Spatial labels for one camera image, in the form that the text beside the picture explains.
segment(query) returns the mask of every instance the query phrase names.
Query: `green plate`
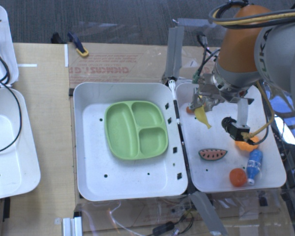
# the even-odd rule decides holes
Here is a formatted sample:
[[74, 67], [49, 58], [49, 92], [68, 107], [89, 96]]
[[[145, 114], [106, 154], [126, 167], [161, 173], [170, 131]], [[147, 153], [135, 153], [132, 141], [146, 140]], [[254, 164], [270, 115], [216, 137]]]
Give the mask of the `green plate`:
[[105, 111], [105, 132], [111, 152], [120, 159], [136, 160], [161, 155], [168, 134], [160, 109], [148, 101], [122, 101]]

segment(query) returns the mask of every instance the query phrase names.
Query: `yellow cable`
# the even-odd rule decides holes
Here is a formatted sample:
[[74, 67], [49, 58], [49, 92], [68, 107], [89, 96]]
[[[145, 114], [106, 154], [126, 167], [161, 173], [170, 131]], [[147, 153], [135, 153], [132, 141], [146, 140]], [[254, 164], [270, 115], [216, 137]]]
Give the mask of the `yellow cable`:
[[[216, 10], [213, 14], [213, 18], [216, 18], [218, 10]], [[248, 19], [242, 19], [242, 20], [230, 20], [230, 21], [214, 21], [217, 25], [241, 25], [241, 24], [248, 24], [248, 23], [255, 23], [260, 21], [269, 21], [273, 19], [281, 19], [281, 18], [289, 18], [289, 17], [295, 17], [295, 12], [285, 12], [281, 14], [276, 15], [268, 15], [268, 16], [258, 16], [256, 15], [254, 18], [248, 18]]]
[[273, 108], [271, 106], [271, 103], [270, 103], [269, 99], [267, 98], [266, 93], [262, 90], [259, 81], [257, 81], [257, 88], [260, 91], [262, 97], [265, 99], [267, 105], [270, 108], [270, 111], [271, 111], [271, 119], [263, 127], [261, 127], [260, 129], [258, 129], [254, 133], [241, 132], [241, 135], [242, 135], [242, 137], [243, 137], [244, 140], [248, 140], [250, 138], [253, 138], [255, 135], [259, 134], [261, 131], [263, 131], [266, 127], [268, 127], [274, 121], [274, 110], [273, 110]]

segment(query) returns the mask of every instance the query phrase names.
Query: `blue bottle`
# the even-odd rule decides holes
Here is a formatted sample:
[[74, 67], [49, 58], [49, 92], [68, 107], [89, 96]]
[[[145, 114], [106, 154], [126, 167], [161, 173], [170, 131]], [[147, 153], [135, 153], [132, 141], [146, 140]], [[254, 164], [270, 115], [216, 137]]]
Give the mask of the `blue bottle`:
[[255, 184], [255, 176], [259, 173], [261, 167], [263, 154], [260, 150], [254, 149], [249, 154], [249, 160], [247, 163], [246, 173], [247, 173], [247, 182], [249, 185]]

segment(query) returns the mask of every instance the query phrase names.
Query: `yellow and blue clamp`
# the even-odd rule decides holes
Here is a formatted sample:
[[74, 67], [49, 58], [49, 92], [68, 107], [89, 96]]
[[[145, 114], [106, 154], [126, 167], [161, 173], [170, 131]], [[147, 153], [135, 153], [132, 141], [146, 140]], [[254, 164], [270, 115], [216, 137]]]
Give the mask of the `yellow and blue clamp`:
[[75, 44], [78, 54], [80, 54], [84, 58], [89, 55], [89, 51], [85, 47], [83, 47], [82, 43], [80, 42], [78, 36], [75, 33], [69, 31], [68, 37], [69, 41]]

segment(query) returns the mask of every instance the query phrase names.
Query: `bottle label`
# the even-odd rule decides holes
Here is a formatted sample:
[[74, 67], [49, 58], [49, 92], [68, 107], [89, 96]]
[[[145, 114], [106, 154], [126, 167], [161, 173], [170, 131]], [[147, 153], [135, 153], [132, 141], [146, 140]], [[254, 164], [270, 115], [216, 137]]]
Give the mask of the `bottle label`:
[[254, 160], [249, 160], [247, 163], [247, 168], [252, 167], [252, 168], [256, 168], [256, 169], [260, 170], [260, 166], [261, 166], [261, 163], [254, 161]]

